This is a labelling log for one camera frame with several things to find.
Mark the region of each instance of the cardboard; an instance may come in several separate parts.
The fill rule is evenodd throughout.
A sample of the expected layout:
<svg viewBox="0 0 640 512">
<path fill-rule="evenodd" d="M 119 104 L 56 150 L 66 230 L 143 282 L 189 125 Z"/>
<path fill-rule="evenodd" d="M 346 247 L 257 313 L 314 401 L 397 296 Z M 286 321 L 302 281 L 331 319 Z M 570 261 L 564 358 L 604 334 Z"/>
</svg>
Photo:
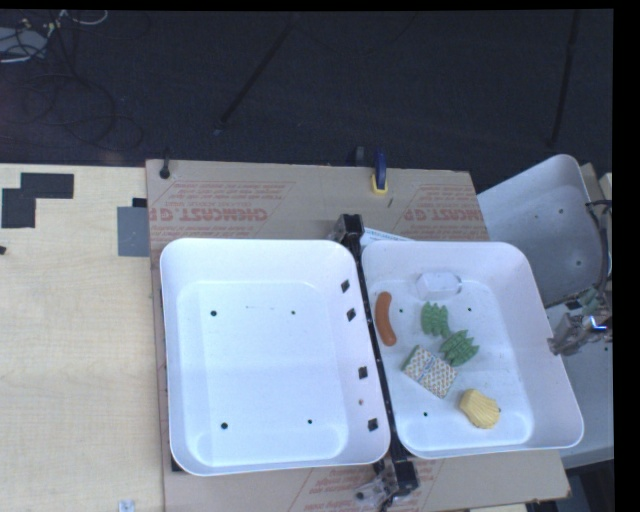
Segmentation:
<svg viewBox="0 0 640 512">
<path fill-rule="evenodd" d="M 229 162 L 146 163 L 151 277 L 158 360 L 166 510 L 264 512 L 375 510 L 355 498 L 373 468 L 349 466 L 196 477 L 174 471 L 168 439 L 159 255 L 181 237 L 328 238 L 341 214 L 367 228 L 415 240 L 487 240 L 466 172 L 387 169 L 389 191 L 371 190 L 372 169 Z M 566 497 L 553 450 L 447 460 L 415 460 L 421 485 L 392 510 L 455 510 Z"/>
</svg>

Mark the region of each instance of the toy sausage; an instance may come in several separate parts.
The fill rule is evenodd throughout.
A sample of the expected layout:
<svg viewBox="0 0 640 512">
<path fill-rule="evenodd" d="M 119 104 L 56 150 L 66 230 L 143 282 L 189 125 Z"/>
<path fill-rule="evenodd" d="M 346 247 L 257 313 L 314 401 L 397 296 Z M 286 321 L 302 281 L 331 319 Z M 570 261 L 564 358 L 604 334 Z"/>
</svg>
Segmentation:
<svg viewBox="0 0 640 512">
<path fill-rule="evenodd" d="M 389 306 L 391 306 L 391 294 L 382 292 L 376 301 L 375 321 L 382 343 L 387 347 L 395 345 L 398 341 L 389 321 Z"/>
</svg>

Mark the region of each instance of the empty white tray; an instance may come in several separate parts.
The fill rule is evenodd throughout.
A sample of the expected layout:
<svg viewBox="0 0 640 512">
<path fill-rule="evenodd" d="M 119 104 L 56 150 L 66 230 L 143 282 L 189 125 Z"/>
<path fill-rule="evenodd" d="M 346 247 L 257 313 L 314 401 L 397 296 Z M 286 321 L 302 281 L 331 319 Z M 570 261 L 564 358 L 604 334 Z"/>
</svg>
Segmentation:
<svg viewBox="0 0 640 512">
<path fill-rule="evenodd" d="M 180 239 L 160 258 L 170 445 L 195 475 L 365 464 L 390 432 L 355 260 Z"/>
<path fill-rule="evenodd" d="M 531 267 L 516 247 L 502 242 L 378 241 L 362 255 L 370 302 L 392 295 L 391 325 L 398 341 L 380 343 L 398 436 L 414 455 L 446 458 L 516 450 L 566 448 L 583 434 L 578 404 L 560 357 L 549 350 L 552 336 Z M 418 294 L 423 273 L 453 273 L 459 293 Z M 402 373 L 415 345 L 434 354 L 441 338 L 420 324 L 424 303 L 446 305 L 449 327 L 468 330 L 479 352 L 457 367 L 445 398 Z M 501 408 L 492 429 L 471 424 L 459 409 L 462 393 L 476 388 Z"/>
</svg>

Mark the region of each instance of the blue clamp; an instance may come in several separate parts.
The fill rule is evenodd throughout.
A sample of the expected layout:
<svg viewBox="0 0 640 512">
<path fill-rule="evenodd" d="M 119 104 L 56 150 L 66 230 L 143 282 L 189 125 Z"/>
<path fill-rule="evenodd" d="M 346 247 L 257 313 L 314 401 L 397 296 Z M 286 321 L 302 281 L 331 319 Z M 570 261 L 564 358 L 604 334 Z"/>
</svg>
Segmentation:
<svg viewBox="0 0 640 512">
<path fill-rule="evenodd" d="M 387 183 L 387 159 L 381 149 L 376 149 L 375 173 L 371 175 L 371 188 L 374 194 L 384 195 L 389 191 Z"/>
</svg>

